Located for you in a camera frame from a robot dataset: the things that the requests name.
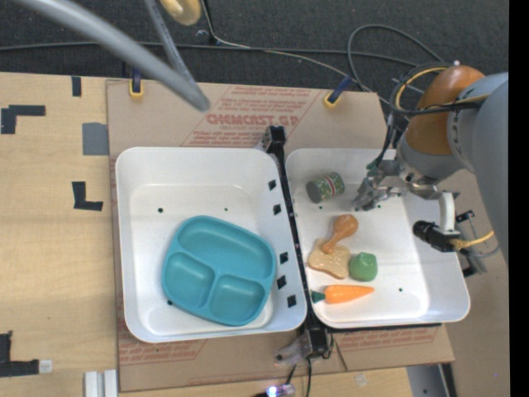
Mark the brown cardboard board red print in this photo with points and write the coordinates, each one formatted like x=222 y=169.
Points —
x=165 y=118

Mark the black cylinder on white bracket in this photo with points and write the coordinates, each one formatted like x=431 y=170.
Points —
x=432 y=234

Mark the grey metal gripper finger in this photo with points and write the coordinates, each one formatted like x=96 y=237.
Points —
x=378 y=201
x=361 y=199

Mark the green pepper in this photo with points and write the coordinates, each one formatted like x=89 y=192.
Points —
x=363 y=267

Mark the tan chicken drumstick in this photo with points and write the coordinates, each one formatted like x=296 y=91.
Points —
x=343 y=228

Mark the white plastic tray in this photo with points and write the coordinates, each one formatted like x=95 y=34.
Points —
x=198 y=180
x=396 y=254

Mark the blue divided plate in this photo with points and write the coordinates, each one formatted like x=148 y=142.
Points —
x=215 y=271

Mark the thin black rod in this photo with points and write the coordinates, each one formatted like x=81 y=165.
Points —
x=294 y=230

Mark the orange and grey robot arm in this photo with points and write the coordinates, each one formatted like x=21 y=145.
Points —
x=479 y=130

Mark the green can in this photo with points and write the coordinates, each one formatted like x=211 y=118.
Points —
x=326 y=187

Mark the orange carrot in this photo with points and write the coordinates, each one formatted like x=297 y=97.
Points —
x=347 y=294

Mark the tan bread slice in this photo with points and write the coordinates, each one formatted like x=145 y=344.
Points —
x=330 y=263

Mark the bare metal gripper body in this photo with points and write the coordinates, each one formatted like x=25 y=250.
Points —
x=392 y=180

